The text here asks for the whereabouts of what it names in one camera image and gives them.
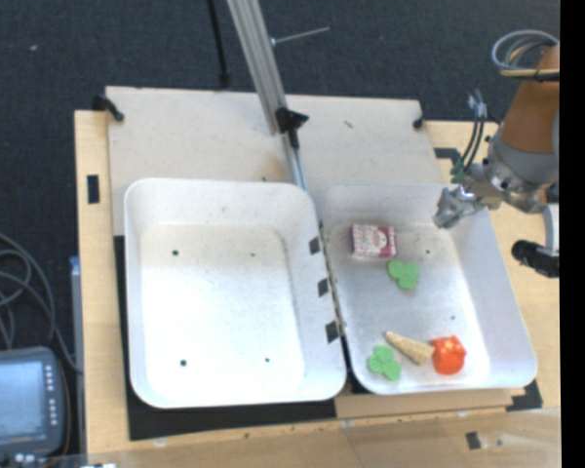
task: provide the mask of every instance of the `pink carton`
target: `pink carton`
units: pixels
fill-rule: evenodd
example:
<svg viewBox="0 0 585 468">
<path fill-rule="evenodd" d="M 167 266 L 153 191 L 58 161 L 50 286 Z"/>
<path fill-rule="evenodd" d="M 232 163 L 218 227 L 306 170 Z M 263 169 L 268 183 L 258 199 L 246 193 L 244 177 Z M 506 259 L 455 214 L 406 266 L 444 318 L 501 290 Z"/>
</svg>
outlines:
<svg viewBox="0 0 585 468">
<path fill-rule="evenodd" d="M 394 228 L 389 226 L 352 225 L 351 243 L 354 256 L 385 257 L 397 254 Z"/>
</svg>

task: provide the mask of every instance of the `red toy tomato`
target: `red toy tomato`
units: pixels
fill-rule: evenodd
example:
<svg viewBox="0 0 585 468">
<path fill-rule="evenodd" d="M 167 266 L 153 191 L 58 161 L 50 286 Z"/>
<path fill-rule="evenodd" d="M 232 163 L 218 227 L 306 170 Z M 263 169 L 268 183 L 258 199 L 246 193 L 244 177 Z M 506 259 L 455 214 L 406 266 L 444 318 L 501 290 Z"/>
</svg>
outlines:
<svg viewBox="0 0 585 468">
<path fill-rule="evenodd" d="M 455 374 L 464 367 L 466 349 L 457 336 L 434 339 L 433 365 L 439 374 Z"/>
</svg>

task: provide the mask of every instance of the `display screen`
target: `display screen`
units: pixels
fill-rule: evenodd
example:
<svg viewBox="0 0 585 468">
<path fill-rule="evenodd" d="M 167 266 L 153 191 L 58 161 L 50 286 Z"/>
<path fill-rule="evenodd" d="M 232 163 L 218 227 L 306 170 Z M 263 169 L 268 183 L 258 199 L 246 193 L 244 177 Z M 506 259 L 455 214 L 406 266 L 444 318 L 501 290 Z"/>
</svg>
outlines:
<svg viewBox="0 0 585 468">
<path fill-rule="evenodd" d="M 0 364 L 0 444 L 46 439 L 40 362 Z"/>
</svg>

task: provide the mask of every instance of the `wooden table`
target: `wooden table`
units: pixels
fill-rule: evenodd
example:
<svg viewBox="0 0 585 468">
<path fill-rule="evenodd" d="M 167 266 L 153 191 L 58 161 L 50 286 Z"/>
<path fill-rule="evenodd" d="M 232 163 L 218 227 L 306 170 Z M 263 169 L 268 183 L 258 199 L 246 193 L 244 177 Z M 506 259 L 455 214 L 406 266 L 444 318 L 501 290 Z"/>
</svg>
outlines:
<svg viewBox="0 0 585 468">
<path fill-rule="evenodd" d="M 470 123 L 425 122 L 424 128 L 435 147 L 462 149 L 472 130 Z M 332 432 L 324 437 L 327 449 L 351 449 L 343 437 L 341 428 L 355 424 L 381 425 L 404 420 L 429 418 L 458 418 L 464 414 L 475 417 L 481 413 L 504 413 L 504 406 L 511 403 L 512 395 L 523 390 L 498 390 L 488 393 L 472 392 L 456 397 L 455 408 L 438 411 L 435 399 L 411 397 L 400 402 L 394 409 L 389 399 L 351 397 L 346 394 L 336 398 L 338 419 L 278 425 L 258 428 L 218 430 L 199 434 L 172 436 L 166 439 L 131 441 L 129 438 L 124 365 L 121 351 L 120 318 L 116 290 L 115 258 L 113 251 L 112 208 L 109 183 L 109 154 L 107 118 L 103 112 L 77 111 L 75 113 L 75 150 L 78 187 L 79 255 L 82 272 L 83 337 L 85 348 L 85 402 L 87 420 L 87 451 L 100 455 L 115 453 L 115 458 L 125 459 L 129 453 L 140 452 L 133 459 L 146 459 L 146 452 L 155 449 L 157 462 L 161 460 L 160 447 L 175 459 L 174 449 L 188 449 L 208 445 L 209 455 L 218 451 L 212 442 L 228 446 L 239 440 L 260 438 L 293 439 L 272 442 L 288 446 L 294 453 L 294 438 L 307 444 L 308 436 L 317 432 Z M 448 177 L 450 162 L 439 160 L 444 176 Z M 99 200 L 90 203 L 87 193 L 90 176 L 97 176 Z M 551 411 L 553 421 L 561 405 L 560 385 L 560 310 L 559 280 L 550 280 L 518 264 L 511 256 L 515 241 L 528 239 L 543 244 L 544 226 L 540 215 L 525 215 L 503 206 L 491 214 L 500 249 L 503 252 L 512 286 L 520 304 L 527 330 L 538 360 L 536 381 L 544 407 Z M 358 461 L 347 464 L 345 458 L 338 466 L 362 466 Z"/>
</svg>

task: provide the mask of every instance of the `black clamp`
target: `black clamp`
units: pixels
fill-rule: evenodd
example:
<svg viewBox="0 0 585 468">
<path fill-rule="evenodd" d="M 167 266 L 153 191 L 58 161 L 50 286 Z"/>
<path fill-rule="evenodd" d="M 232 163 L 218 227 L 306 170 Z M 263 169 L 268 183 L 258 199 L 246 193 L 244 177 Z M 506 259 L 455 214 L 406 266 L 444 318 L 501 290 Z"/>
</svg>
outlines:
<svg viewBox="0 0 585 468">
<path fill-rule="evenodd" d="M 288 134 L 291 146 L 295 149 L 298 149 L 299 137 L 297 136 L 296 131 L 301 127 L 301 125 L 308 121 L 310 117 L 305 114 L 290 111 L 286 107 L 280 107 L 277 111 L 275 111 L 275 117 L 277 118 L 277 124 L 280 127 L 280 132 L 282 134 Z"/>
<path fill-rule="evenodd" d="M 94 111 L 108 111 L 110 114 L 113 115 L 116 121 L 124 121 L 124 113 L 117 109 L 117 106 L 114 102 L 108 98 L 107 96 L 103 96 L 102 94 L 95 96 L 92 102 L 92 108 Z"/>
<path fill-rule="evenodd" d="M 561 71 L 552 71 L 550 73 L 542 73 L 540 69 L 535 70 L 533 80 L 537 83 L 544 82 L 561 82 Z"/>
<path fill-rule="evenodd" d="M 535 269 L 549 278 L 559 278 L 559 256 L 541 251 L 541 247 L 531 241 L 517 241 L 511 249 L 512 256 L 522 265 Z"/>
</svg>

